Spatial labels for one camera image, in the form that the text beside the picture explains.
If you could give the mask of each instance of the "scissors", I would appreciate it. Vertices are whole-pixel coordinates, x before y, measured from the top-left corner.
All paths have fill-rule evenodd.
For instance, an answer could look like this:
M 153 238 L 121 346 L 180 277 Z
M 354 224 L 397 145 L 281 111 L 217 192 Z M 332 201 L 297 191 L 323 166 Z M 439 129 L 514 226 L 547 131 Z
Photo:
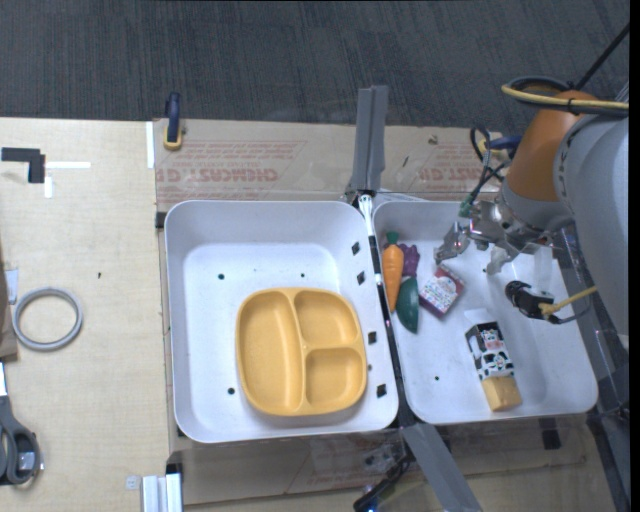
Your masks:
M 0 482 L 6 479 L 11 484 L 24 484 L 35 476 L 39 465 L 36 436 L 18 423 L 11 412 L 4 364 L 0 361 Z

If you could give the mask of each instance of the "yellow divided plate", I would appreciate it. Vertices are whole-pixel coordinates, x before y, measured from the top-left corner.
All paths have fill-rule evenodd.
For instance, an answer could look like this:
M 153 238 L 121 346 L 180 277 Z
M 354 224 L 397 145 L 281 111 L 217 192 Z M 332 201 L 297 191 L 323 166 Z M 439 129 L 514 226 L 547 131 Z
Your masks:
M 339 411 L 357 402 L 367 383 L 353 306 L 316 288 L 270 288 L 247 297 L 238 311 L 236 360 L 249 402 L 267 414 Z

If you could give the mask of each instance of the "white plastic tray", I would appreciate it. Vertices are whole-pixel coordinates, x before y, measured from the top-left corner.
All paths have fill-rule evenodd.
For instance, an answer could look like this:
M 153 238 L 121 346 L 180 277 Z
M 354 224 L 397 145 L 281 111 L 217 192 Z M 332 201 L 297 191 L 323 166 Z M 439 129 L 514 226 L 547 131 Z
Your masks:
M 421 255 L 418 281 L 423 283 L 436 269 L 433 250 L 457 219 L 458 208 L 459 203 L 450 202 L 383 203 L 373 217 L 378 243 L 384 243 L 387 231 L 395 230 L 399 242 L 415 244 Z M 548 258 L 549 268 L 542 268 L 534 256 L 523 254 L 501 273 L 488 276 L 483 269 L 489 258 L 490 250 L 479 251 L 471 244 L 462 255 L 444 262 L 465 281 L 465 289 L 442 319 L 421 307 L 417 334 L 392 315 L 409 406 L 436 425 L 587 411 L 597 400 L 598 388 L 577 323 L 551 325 L 529 319 L 504 293 L 509 281 L 535 285 L 539 275 L 550 274 L 547 291 L 558 301 L 566 298 L 557 262 Z M 485 308 L 500 325 L 515 365 L 522 404 L 510 410 L 489 409 L 467 347 L 465 332 L 472 323 L 465 311 L 478 308 Z M 558 316 L 572 314 L 568 306 Z
M 394 420 L 398 397 L 388 339 L 356 209 L 338 201 L 187 201 L 168 213 L 165 241 L 174 410 L 189 438 L 219 443 L 363 432 Z M 235 357 L 238 308 L 253 292 L 287 286 L 331 290 L 354 306 L 369 365 L 367 387 L 354 406 L 279 417 L 259 412 L 244 396 Z M 373 332 L 377 341 L 369 344 Z M 379 397 L 381 385 L 386 393 Z

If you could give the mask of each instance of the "yellow sponge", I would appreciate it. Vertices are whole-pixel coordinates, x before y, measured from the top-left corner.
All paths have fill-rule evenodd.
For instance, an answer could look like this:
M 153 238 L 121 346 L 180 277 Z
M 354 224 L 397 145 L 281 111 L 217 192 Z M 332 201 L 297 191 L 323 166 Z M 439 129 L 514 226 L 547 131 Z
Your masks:
M 484 379 L 482 389 L 492 411 L 503 411 L 522 403 L 516 380 L 509 375 Z

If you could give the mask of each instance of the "yellow cable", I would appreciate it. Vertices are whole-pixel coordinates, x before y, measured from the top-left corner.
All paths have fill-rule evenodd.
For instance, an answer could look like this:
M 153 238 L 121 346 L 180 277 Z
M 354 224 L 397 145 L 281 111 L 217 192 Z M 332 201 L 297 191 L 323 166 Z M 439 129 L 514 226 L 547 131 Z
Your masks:
M 562 98 L 553 98 L 550 96 L 544 96 L 541 94 L 531 94 L 528 92 L 518 91 L 509 87 L 508 85 L 502 86 L 502 92 L 519 98 L 522 100 L 528 100 L 541 105 L 559 105 L 563 107 L 595 107 L 595 108 L 609 108 L 615 110 L 629 110 L 629 104 L 621 101 L 602 101 L 602 100 L 569 100 Z
M 574 301 L 576 301 L 578 299 L 581 299 L 583 297 L 586 297 L 587 295 L 590 295 L 590 294 L 594 293 L 595 291 L 597 291 L 597 288 L 595 286 L 592 286 L 591 288 L 587 288 L 586 290 L 582 290 L 581 292 L 576 293 L 575 295 L 572 295 L 568 299 L 565 299 L 562 302 L 558 302 L 557 304 L 538 304 L 538 305 L 540 306 L 540 310 L 542 311 L 542 314 L 545 315 L 545 316 L 548 316 L 548 315 L 552 315 L 553 313 L 561 310 L 567 304 L 571 304 L 572 302 L 574 302 Z

